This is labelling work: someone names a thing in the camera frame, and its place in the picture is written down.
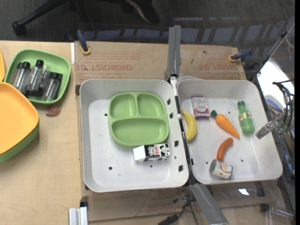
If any person's foot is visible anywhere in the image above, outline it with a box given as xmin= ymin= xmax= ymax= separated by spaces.
xmin=123 ymin=0 xmax=160 ymax=25

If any pink carton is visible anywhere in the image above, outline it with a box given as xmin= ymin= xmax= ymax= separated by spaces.
xmin=190 ymin=97 xmax=210 ymax=120

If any yellow banana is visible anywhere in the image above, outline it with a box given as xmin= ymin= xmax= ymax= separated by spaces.
xmin=180 ymin=108 xmax=198 ymax=142

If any green square plate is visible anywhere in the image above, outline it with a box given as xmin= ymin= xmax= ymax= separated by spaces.
xmin=4 ymin=48 xmax=72 ymax=105

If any green divided plate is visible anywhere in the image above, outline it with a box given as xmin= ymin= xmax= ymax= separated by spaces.
xmin=108 ymin=91 xmax=170 ymax=147

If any thin black and white rod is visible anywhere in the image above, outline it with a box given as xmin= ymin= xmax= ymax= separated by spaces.
xmin=169 ymin=75 xmax=195 ymax=185

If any orange sausage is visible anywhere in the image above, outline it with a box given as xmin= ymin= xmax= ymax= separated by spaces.
xmin=216 ymin=137 xmax=234 ymax=162

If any white can orange print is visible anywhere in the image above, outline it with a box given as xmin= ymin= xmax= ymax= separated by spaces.
xmin=209 ymin=159 xmax=233 ymax=180

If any white plastic tray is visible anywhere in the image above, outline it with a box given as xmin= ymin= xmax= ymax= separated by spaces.
xmin=176 ymin=79 xmax=284 ymax=186
xmin=79 ymin=78 xmax=190 ymax=193

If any orange carrot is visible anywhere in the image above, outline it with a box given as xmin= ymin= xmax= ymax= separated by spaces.
xmin=210 ymin=110 xmax=240 ymax=139

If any green bottle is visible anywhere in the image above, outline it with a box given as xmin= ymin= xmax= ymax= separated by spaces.
xmin=237 ymin=101 xmax=255 ymax=135

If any white cow print carton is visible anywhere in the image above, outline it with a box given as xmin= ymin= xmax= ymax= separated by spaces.
xmin=133 ymin=143 xmax=171 ymax=164

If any clear plastic bottle black cap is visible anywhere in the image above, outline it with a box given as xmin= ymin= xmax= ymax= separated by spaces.
xmin=25 ymin=59 xmax=45 ymax=93
xmin=41 ymin=72 xmax=60 ymax=102
xmin=11 ymin=61 xmax=31 ymax=91

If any yellow plate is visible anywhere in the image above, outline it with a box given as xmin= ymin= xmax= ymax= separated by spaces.
xmin=0 ymin=50 xmax=6 ymax=82
xmin=0 ymin=82 xmax=39 ymax=155

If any brown cardboard board red print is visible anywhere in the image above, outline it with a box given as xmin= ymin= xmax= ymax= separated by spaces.
xmin=74 ymin=40 xmax=282 ymax=222

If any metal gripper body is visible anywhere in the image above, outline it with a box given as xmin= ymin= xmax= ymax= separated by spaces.
xmin=267 ymin=112 xmax=289 ymax=131

